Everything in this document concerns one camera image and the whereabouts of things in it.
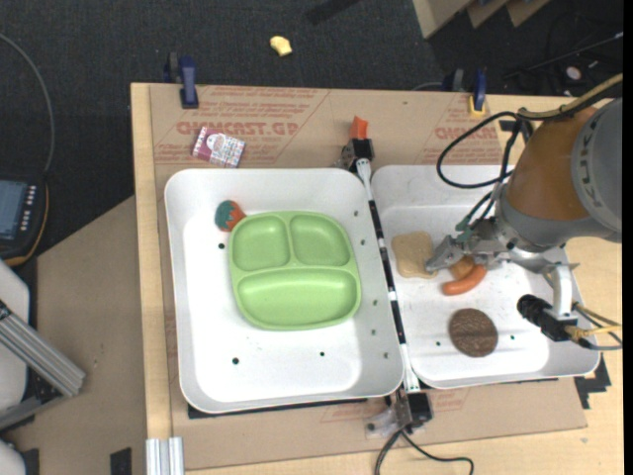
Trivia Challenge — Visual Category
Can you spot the white plastic tray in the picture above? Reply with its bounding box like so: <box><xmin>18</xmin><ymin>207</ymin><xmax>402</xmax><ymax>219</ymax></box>
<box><xmin>163</xmin><ymin>167</ymin><xmax>407</xmax><ymax>415</ymax></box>
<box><xmin>369</xmin><ymin>163</ymin><xmax>602</xmax><ymax>391</ymax></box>

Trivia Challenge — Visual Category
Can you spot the beige toy bread slice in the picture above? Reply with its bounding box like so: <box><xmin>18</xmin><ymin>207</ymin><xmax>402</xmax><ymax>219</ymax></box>
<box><xmin>390</xmin><ymin>230</ymin><xmax>440</xmax><ymax>280</ymax></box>

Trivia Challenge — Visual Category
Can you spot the black block with thin wires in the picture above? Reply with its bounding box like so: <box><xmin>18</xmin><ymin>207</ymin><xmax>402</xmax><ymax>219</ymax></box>
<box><xmin>394</xmin><ymin>391</ymin><xmax>435</xmax><ymax>435</ymax></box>
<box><xmin>339</xmin><ymin>137</ymin><xmax>375</xmax><ymax>172</ymax></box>

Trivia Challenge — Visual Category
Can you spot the brown cardboard board red print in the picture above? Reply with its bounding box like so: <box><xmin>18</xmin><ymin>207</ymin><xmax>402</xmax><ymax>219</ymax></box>
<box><xmin>147</xmin><ymin>84</ymin><xmax>590</xmax><ymax>470</ymax></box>

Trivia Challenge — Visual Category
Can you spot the brown round biscuit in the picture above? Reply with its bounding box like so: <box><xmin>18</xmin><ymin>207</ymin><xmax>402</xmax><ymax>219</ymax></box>
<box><xmin>447</xmin><ymin>307</ymin><xmax>499</xmax><ymax>359</ymax></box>

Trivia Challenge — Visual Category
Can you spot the green divided plate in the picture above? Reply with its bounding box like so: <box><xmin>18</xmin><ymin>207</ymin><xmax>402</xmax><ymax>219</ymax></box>
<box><xmin>226</xmin><ymin>210</ymin><xmax>364</xmax><ymax>333</ymax></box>

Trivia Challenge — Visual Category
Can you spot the black cylinder on white bracket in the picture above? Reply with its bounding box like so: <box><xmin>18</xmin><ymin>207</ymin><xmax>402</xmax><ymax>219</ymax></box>
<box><xmin>515</xmin><ymin>260</ymin><xmax>581</xmax><ymax>343</ymax></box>

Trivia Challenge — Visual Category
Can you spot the red and green toy strawberry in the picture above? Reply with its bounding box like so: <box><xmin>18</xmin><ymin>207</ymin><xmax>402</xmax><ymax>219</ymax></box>
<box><xmin>214</xmin><ymin>199</ymin><xmax>248</xmax><ymax>233</ymax></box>

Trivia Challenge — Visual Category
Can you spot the pink printed packet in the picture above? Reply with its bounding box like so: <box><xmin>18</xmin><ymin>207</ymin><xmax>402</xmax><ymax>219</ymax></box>
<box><xmin>190</xmin><ymin>126</ymin><xmax>247</xmax><ymax>169</ymax></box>

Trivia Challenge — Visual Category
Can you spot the thin black and white rod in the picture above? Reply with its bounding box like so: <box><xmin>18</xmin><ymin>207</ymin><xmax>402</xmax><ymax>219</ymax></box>
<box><xmin>355</xmin><ymin>157</ymin><xmax>422</xmax><ymax>393</ymax></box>

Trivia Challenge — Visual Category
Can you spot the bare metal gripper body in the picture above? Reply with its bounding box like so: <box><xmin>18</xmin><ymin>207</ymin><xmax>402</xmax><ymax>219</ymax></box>
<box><xmin>457</xmin><ymin>217</ymin><xmax>526</xmax><ymax>269</ymax></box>

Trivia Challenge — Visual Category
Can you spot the orange toy sausage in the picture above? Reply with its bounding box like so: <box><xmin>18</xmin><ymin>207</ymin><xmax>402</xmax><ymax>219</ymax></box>
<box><xmin>440</xmin><ymin>263</ymin><xmax>489</xmax><ymax>298</ymax></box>

